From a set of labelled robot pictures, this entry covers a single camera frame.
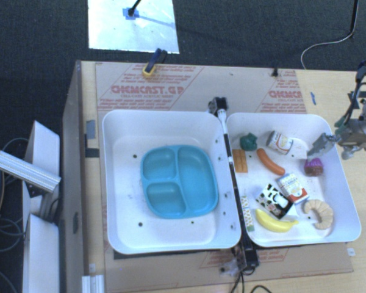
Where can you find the red and white carton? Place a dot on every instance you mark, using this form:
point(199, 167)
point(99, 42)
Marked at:
point(292, 188)

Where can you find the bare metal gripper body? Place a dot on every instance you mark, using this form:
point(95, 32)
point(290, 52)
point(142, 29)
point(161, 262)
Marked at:
point(361, 134)

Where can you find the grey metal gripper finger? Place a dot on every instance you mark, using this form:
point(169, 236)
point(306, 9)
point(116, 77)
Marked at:
point(347, 153)
point(321, 144)

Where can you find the orange biscuit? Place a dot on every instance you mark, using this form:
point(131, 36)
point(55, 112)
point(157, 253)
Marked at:
point(240, 161)

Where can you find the beige croissant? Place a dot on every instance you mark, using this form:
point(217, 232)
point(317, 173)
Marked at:
point(323, 213)

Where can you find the blue divided plate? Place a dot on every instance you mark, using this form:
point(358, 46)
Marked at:
point(183, 179)

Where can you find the brown cardboard board red print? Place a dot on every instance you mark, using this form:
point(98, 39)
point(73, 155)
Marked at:
point(177, 102)

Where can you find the white can orange print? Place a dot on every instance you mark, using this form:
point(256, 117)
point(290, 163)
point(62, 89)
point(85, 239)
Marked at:
point(279, 142)

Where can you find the orange sausage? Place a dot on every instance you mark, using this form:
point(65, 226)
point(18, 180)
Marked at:
point(270, 163)

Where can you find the purple cupcake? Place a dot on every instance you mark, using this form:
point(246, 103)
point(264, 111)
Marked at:
point(313, 167)

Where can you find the white wedge-shaped object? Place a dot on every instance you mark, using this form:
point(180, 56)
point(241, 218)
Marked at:
point(299, 149)

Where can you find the green broccoli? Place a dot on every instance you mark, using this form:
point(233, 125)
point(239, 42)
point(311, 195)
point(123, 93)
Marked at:
point(248, 142)

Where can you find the black and white cow-print carton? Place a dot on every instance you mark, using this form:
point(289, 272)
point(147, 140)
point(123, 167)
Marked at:
point(273, 201)

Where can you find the yellow banana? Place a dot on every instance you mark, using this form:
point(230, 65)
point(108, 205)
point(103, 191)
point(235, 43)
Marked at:
point(274, 223)

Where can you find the thin black and white rod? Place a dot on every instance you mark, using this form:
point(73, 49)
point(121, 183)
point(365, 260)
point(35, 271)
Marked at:
point(228, 146)

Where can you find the white plastic tray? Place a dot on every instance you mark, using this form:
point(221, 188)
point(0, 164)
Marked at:
point(125, 179)
point(329, 188)

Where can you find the white packet orange dots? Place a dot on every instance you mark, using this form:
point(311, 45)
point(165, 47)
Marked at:
point(247, 215)

